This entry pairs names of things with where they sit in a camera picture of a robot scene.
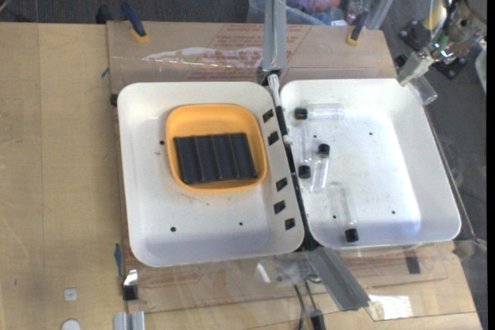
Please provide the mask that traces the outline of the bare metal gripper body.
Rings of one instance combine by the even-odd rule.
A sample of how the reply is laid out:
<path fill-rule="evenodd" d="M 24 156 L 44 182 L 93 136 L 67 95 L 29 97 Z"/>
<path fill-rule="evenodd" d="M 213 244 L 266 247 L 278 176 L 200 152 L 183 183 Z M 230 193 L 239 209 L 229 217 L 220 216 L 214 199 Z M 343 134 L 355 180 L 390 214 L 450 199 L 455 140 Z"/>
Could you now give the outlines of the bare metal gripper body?
<path fill-rule="evenodd" d="M 433 62 L 452 63 L 464 57 L 486 36 L 486 0 L 456 0 L 447 13 L 441 2 L 436 2 L 428 17 L 432 28 L 428 44 Z"/>

